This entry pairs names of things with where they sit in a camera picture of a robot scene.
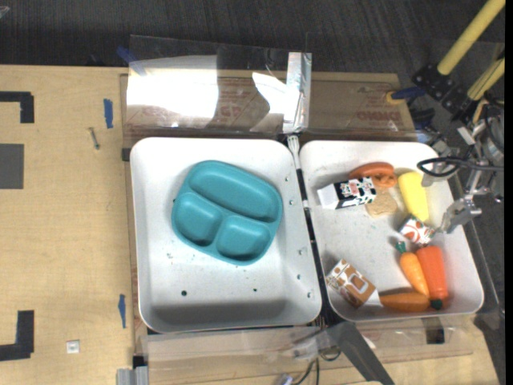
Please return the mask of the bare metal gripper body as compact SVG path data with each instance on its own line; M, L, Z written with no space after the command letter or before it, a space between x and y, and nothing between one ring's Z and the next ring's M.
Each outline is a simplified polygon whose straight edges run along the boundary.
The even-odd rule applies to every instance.
M465 194L490 194L504 198L504 109L502 106L476 106L460 136L469 146Z

